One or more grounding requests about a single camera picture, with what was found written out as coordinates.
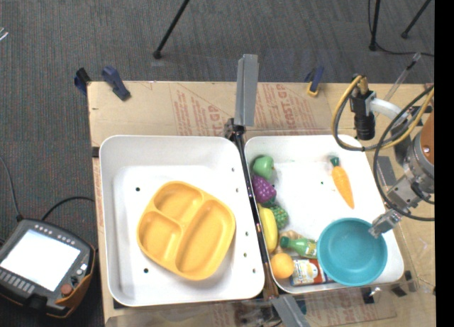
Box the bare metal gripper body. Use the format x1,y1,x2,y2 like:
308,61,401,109
385,166,436,215

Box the green grapes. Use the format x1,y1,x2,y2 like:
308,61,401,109
270,204,289,231

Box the brown cardboard board red print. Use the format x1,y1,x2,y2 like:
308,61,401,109
87,80,436,327

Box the teal bowl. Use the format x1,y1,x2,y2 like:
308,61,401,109
316,217,389,287

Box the orange and white packet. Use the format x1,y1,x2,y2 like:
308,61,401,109
289,258,335,287

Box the yellow banana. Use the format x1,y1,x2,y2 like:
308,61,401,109
257,204,279,254

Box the beige bread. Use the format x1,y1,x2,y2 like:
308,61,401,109
283,229,309,242

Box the thin black rod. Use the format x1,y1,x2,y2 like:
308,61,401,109
233,130,279,300

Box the white plastic tray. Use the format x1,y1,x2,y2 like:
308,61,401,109
99,135,266,308
243,134,406,295

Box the black cylinder on white bracket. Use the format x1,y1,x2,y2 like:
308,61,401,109
348,90,409,141

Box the orange fruit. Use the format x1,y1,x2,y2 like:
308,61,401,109
270,252,296,280

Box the yellow divided plate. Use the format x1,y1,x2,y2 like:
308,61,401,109
136,180,237,282

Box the orange carrot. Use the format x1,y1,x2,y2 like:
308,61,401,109
329,155,355,210

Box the purple grapes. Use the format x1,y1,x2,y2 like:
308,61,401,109
251,174,277,206

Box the green apple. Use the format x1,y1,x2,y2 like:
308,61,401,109
252,155,276,181

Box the green bottle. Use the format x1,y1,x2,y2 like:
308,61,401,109
279,235,319,260

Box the black block with thin wires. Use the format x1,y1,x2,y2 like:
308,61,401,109
223,117,247,140

